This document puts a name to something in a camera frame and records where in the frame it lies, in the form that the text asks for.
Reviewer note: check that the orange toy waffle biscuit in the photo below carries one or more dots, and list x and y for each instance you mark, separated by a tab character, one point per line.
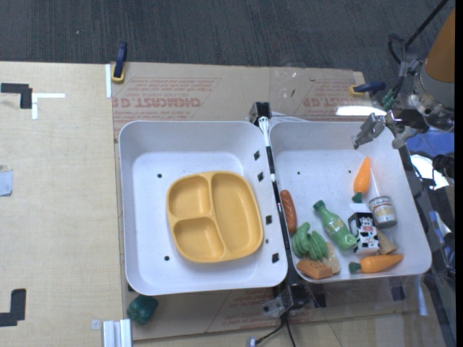
314	269

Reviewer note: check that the beige toy wedge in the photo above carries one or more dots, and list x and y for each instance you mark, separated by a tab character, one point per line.
387	245

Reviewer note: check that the green toy banana bunch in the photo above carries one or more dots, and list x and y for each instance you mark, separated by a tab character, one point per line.
311	242

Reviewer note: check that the small grey can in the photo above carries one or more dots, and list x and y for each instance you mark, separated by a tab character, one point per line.
383	212

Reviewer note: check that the cow print milk carton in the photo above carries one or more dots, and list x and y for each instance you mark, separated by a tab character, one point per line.
366	233

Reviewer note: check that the black cylinder on white bracket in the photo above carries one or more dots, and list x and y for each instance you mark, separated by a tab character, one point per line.
443	164

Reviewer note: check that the yellow divided plate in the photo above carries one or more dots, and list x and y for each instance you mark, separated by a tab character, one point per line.
231	208

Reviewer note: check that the green toy bell pepper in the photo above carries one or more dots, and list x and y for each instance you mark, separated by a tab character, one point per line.
142	309

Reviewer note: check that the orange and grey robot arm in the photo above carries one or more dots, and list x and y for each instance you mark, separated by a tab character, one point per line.
441	60

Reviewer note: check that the brown cardboard board red print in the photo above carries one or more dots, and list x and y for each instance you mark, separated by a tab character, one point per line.
202	92

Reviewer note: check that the brown toy sausage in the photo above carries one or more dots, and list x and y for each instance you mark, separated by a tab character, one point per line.
288	210

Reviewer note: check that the green toy bottle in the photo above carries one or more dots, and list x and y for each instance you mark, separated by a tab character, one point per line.
336	228

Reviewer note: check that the beige toy bread slice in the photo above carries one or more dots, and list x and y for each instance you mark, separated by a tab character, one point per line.
333	260

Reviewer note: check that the white plastic tray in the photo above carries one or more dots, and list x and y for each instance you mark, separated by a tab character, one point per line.
152	212
322	172

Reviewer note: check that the thin black and white rod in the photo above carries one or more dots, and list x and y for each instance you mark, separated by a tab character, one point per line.
269	154

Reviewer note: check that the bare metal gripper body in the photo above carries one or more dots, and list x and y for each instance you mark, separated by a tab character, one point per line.
416	116

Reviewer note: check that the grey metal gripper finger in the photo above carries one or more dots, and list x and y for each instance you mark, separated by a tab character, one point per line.
403	138
369	129

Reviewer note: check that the orange toy carrot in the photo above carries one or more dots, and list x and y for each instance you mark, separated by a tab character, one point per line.
380	263
362	179

